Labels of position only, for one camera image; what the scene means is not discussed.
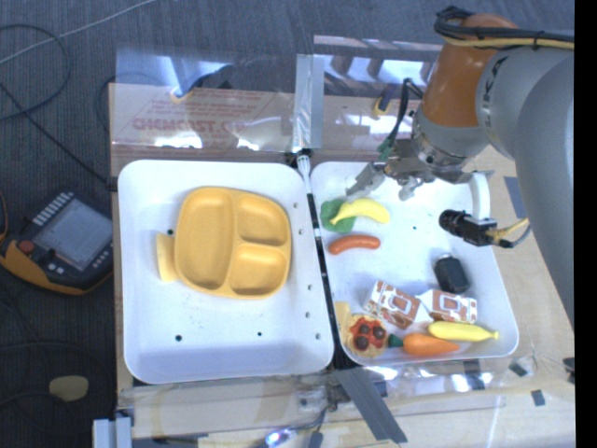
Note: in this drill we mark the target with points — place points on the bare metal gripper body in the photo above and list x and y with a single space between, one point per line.
415 161

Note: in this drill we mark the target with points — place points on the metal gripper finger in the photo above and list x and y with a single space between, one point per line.
368 179
408 188

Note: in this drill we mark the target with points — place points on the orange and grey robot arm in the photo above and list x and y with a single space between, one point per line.
536 124

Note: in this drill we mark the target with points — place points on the yellow banana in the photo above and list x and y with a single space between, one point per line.
459 331
366 209

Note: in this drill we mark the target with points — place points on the green lettuce leaf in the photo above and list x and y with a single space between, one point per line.
329 210

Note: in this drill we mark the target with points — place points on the orange sausage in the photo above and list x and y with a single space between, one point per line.
354 243

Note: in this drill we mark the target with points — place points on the white plastic tray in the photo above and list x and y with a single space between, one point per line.
415 269
210 343

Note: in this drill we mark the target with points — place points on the small black can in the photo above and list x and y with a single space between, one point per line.
451 274

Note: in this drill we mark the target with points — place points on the brown and white carton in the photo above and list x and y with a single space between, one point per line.
450 306
394 303

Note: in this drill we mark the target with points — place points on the yellow wedge slice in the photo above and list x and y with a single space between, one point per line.
165 259
342 317

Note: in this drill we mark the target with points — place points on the pizza slice with red topping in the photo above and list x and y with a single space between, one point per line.
366 336

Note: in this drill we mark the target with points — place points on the orange carrot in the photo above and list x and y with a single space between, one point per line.
426 345

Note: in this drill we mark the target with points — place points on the yellow divided plate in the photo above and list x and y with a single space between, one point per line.
210 236

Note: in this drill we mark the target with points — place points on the brown cardboard board red print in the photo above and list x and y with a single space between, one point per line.
210 119

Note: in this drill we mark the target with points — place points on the pale yellow round object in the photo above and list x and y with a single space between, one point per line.
69 387

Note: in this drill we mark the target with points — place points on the black cylinder on white bracket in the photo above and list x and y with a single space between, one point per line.
468 228

